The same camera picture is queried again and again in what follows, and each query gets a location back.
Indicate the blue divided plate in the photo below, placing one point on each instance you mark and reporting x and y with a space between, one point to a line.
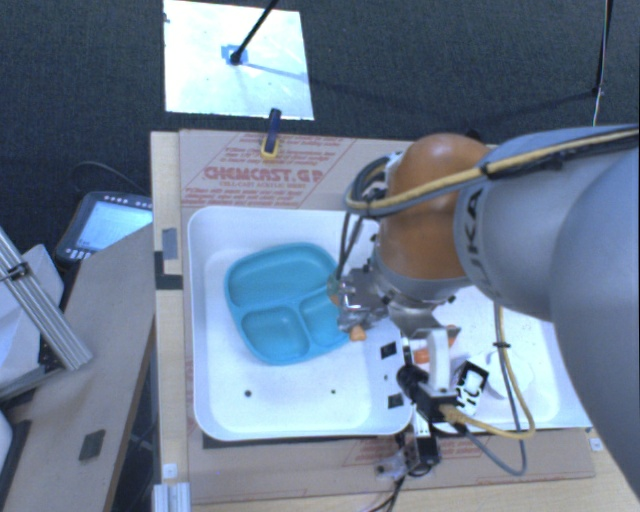
272 290

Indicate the brown cardboard board red print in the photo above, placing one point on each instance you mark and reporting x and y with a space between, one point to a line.
280 470

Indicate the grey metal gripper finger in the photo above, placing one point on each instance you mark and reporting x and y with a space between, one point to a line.
356 318
345 296

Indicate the white plastic tray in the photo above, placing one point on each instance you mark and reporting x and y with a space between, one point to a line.
280 400

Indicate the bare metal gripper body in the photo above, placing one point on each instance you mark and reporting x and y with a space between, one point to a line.
412 320

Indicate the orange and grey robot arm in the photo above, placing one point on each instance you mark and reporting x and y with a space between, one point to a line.
550 240

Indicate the orange carrot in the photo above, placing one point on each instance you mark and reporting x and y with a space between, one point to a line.
422 356

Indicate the small orange toy food piece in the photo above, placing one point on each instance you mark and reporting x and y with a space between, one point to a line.
357 335

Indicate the black and white carton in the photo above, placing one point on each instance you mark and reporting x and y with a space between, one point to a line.
472 385

